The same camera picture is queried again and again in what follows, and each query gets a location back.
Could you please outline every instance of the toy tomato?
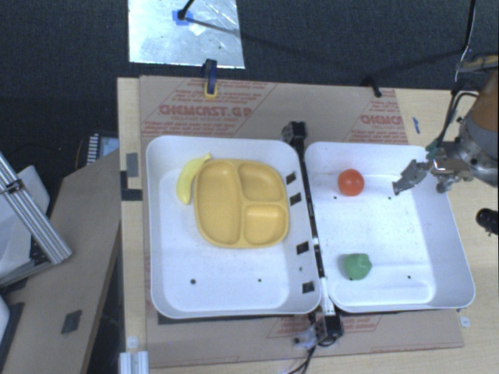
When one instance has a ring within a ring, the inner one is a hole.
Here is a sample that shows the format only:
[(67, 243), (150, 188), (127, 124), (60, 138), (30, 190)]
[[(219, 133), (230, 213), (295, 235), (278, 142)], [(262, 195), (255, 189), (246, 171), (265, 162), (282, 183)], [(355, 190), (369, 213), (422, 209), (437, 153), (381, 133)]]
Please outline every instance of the toy tomato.
[(338, 187), (346, 196), (358, 196), (364, 190), (364, 178), (355, 169), (347, 169), (338, 176)]

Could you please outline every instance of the red ball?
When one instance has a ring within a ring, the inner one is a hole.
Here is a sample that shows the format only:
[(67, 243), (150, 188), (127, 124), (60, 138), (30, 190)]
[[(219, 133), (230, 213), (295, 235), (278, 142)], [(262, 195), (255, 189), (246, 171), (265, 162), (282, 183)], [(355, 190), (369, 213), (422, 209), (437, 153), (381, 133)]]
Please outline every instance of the red ball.
[(347, 169), (338, 176), (338, 187), (346, 196), (358, 196), (364, 190), (364, 177), (355, 169)]

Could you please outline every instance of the white tray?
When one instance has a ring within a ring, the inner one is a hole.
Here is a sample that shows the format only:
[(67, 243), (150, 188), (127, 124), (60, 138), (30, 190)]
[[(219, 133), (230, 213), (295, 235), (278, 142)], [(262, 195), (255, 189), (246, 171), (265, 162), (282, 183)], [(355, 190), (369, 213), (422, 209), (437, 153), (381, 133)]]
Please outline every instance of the white tray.
[[(417, 146), (314, 143), (306, 150), (327, 292), (347, 312), (460, 308), (475, 295), (469, 266), (448, 202), (428, 175), (395, 196), (391, 183), (412, 160), (425, 160)], [(363, 192), (343, 196), (342, 171), (364, 177)], [(373, 267), (363, 280), (349, 280), (342, 259), (367, 253)]]
[[(269, 164), (283, 177), (288, 197), (289, 231), (277, 245), (228, 249), (206, 241), (196, 225), (193, 204), (175, 194), (186, 162), (211, 153), (213, 158)], [(305, 192), (296, 152), (280, 141), (162, 136), (147, 148), (150, 217), (151, 296), (156, 309), (176, 319), (210, 316), (300, 314), (320, 301)], [(297, 253), (297, 245), (309, 250)]]

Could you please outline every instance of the wooden table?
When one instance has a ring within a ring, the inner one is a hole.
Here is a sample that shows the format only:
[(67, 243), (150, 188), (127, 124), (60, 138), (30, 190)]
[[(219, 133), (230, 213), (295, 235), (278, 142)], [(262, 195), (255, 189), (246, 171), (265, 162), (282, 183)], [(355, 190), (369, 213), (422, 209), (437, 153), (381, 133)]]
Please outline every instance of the wooden table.
[[(352, 87), (352, 99), (360, 88)], [(119, 128), (121, 170), (126, 169), (126, 152), (140, 151), (139, 80), (119, 80)], [(443, 90), (396, 90), (396, 97), (405, 123), (409, 144), (425, 146), (441, 131), (450, 94)], [(464, 116), (472, 101), (463, 99), (459, 114)], [(413, 118), (419, 123), (418, 133)], [(457, 126), (448, 131), (453, 139)], [(140, 189), (140, 171), (128, 178), (130, 189)], [(497, 236), (488, 236), (475, 222), (476, 213), (484, 207), (497, 209), (497, 190), (478, 180), (454, 184), (448, 193), (462, 243), (476, 284), (475, 301), (461, 311), (470, 326), (463, 328), (464, 348), (438, 351), (410, 351), (375, 355), (353, 355), (314, 358), (307, 373), (470, 373), (495, 372), (499, 366), (499, 298), (497, 272)], [(144, 310), (143, 245), (140, 242), (143, 222), (140, 203), (122, 204), (122, 247), (125, 287), (126, 334), (133, 335), (137, 344), (128, 351), (146, 349)], [(294, 369), (299, 361), (198, 365), (170, 369), (152, 369), (153, 374), (283, 373)]]

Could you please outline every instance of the yellow banana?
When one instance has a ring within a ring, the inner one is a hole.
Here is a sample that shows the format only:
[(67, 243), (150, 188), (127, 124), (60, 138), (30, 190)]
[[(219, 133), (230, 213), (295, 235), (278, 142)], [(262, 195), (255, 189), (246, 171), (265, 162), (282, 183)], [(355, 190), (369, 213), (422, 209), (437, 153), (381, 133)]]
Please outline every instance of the yellow banana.
[(196, 177), (196, 173), (200, 170), (201, 166), (209, 159), (211, 159), (211, 154), (207, 153), (202, 158), (192, 159), (182, 168), (179, 179), (177, 180), (177, 197), (182, 203), (185, 203), (186, 205), (190, 203), (193, 179)]

